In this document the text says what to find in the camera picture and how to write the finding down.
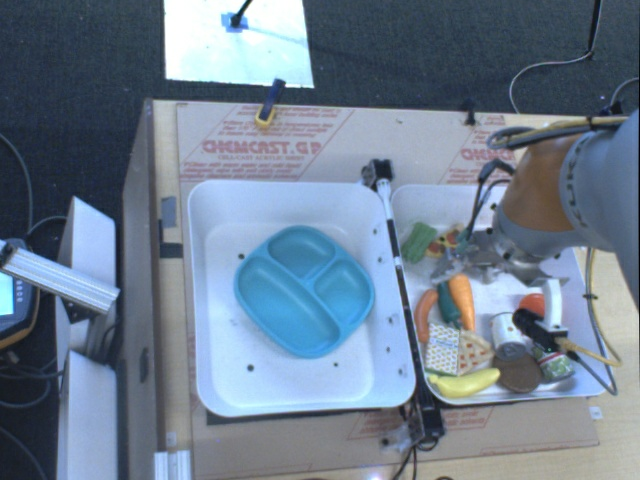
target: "white tray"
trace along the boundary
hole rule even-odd
[[[424,222],[444,232],[456,224],[468,223],[475,197],[475,186],[462,185],[404,185],[393,195],[392,206],[400,242],[404,243],[416,222]],[[491,225],[493,212],[489,209],[494,202],[499,202],[504,194],[504,187],[493,189],[491,199],[485,204],[476,221],[476,229],[484,229]],[[424,258],[415,265],[404,264],[407,291],[412,307],[428,288],[430,274],[437,260]],[[598,351],[596,335],[591,328],[586,302],[582,274],[575,254],[571,250],[563,252],[559,259],[551,259],[541,264],[543,271],[554,277],[569,277],[562,287],[563,319],[562,324],[569,328],[572,341],[593,351]],[[471,278],[474,305],[476,308],[476,332],[491,342],[489,319],[496,313],[515,311],[520,299],[527,293],[538,292],[529,289],[509,274],[500,274],[490,285],[482,284],[479,279]],[[439,312],[430,313],[431,321],[442,321]],[[607,378],[602,363],[586,356],[583,359],[602,378]],[[553,384],[541,384],[535,391],[517,394],[494,385],[472,397],[449,399],[443,397],[437,388],[433,393],[441,400],[452,405],[495,404],[501,402],[517,402],[545,398],[588,397],[601,394],[602,386],[580,365],[573,363],[576,373],[565,380]]]
[[[395,407],[415,373],[382,202],[356,184],[207,181],[188,201],[196,383],[212,412],[238,417]],[[272,342],[235,298],[233,278],[263,241],[292,225],[312,226],[367,271],[375,290],[364,323],[318,359]]]

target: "yellow and blue clamp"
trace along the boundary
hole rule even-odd
[[[258,109],[258,113],[254,119],[260,128],[268,127],[271,121],[273,121],[273,116],[276,113],[275,105],[280,101],[285,85],[286,82],[284,80],[280,80],[279,78],[274,79],[271,89],[269,89],[269,94],[267,94],[267,99]]]

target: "green can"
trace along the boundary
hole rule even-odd
[[[545,382],[556,382],[571,377],[575,373],[571,359],[562,352],[548,352],[535,346],[532,353],[542,370]]]

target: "white can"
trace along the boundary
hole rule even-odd
[[[515,361],[527,352],[524,336],[513,323],[513,313],[498,313],[489,321],[496,356],[503,361]]]

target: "blue divided plate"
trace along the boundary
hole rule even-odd
[[[365,270],[325,234],[288,227],[254,250],[234,279],[236,298],[276,343],[300,357],[337,348],[371,311]]]

